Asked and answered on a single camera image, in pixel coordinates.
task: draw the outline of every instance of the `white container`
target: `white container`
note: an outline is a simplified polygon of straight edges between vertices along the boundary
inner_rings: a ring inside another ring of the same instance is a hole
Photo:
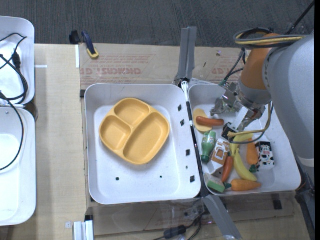
[[[170,124],[164,146],[147,164],[128,163],[100,140],[102,120],[124,98],[147,103]],[[89,192],[97,203],[184,200],[198,195],[199,169],[186,99],[180,88],[172,84],[94,84],[86,90],[84,100]]]
[[[0,16],[0,54],[7,60],[16,51],[21,60],[21,73],[28,83],[28,92],[23,104],[29,103],[35,95],[35,29],[27,20]],[[0,67],[5,62],[0,58]],[[0,90],[7,97],[16,97],[23,92],[20,77],[9,66],[0,70]],[[0,105],[8,102],[0,99]],[[17,159],[8,168],[0,171],[0,226],[11,226],[26,222],[36,209],[36,135],[35,119],[27,110],[17,108],[24,125],[24,137]],[[8,165],[18,153],[22,126],[15,110],[0,106],[0,168]]]
[[[225,89],[216,84],[196,84],[189,89],[189,100],[191,104],[192,111],[196,109],[202,109],[205,111],[208,117],[210,117],[210,110],[214,108],[216,99],[220,98],[225,93]],[[233,122],[236,118],[236,114],[232,112],[221,114],[221,119],[224,119],[224,122]],[[265,112],[263,116],[254,122],[252,122],[245,130],[261,130],[265,128],[265,125],[268,120],[268,113]],[[221,136],[223,127],[215,127],[217,138]],[[201,141],[203,134],[195,129],[196,141],[199,146],[199,152],[202,154]],[[253,139],[259,137],[260,133],[256,133]],[[272,152],[274,156],[275,166],[271,170],[260,170],[254,175],[257,177],[257,181],[262,185],[260,188],[250,190],[250,191],[232,191],[227,189],[224,193],[219,193],[209,191],[214,195],[219,196],[235,196],[235,195],[247,195],[255,193],[268,193],[268,192],[283,192],[283,191],[294,191],[296,190],[301,183],[301,175],[293,154],[290,142],[279,122],[277,113],[273,110],[271,116],[271,124],[269,129],[265,132],[261,141],[268,141],[271,143]],[[242,161],[247,168],[250,168],[246,161],[246,149],[245,145],[240,146],[240,154],[242,155]],[[202,163],[203,172],[209,173],[208,167],[205,163]],[[239,178],[235,170],[232,171],[227,182],[231,182],[232,179]]]

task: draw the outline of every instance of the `carrot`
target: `carrot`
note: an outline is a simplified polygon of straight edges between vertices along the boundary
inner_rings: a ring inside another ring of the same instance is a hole
[[[222,172],[222,178],[221,178],[222,182],[227,181],[233,167],[234,167],[234,158],[231,155],[228,155],[223,165],[223,172]]]
[[[258,163],[259,160],[259,154],[256,149],[256,145],[254,142],[247,144],[247,151],[246,151],[246,161],[249,165],[253,166]]]
[[[231,181],[231,189],[233,191],[248,191],[261,187],[260,182],[235,178]]]
[[[203,116],[197,116],[195,121],[202,126],[223,126],[225,125],[225,120],[223,119],[214,119],[214,118],[206,118]]]

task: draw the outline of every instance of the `blue and yellow clamp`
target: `blue and yellow clamp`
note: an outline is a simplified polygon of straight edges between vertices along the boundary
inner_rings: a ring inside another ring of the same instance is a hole
[[[95,60],[99,57],[97,49],[94,47],[94,44],[91,41],[91,38],[86,30],[81,32],[83,36],[83,41],[86,43],[86,51],[88,52],[91,59]]]

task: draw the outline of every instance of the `green bottle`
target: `green bottle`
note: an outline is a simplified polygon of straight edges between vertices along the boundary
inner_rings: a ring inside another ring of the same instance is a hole
[[[216,146],[216,132],[213,130],[206,131],[202,138],[202,155],[201,160],[204,163],[208,163],[210,154]]]

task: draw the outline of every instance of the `dark gray carpet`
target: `dark gray carpet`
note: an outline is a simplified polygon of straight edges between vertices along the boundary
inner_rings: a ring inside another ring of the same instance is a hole
[[[0,0],[0,15],[32,22],[38,44],[69,44],[72,30],[87,30],[94,43],[179,46],[181,28],[195,26],[197,46],[237,47],[235,33],[263,27],[283,34],[312,1]],[[313,7],[292,34],[314,27]]]

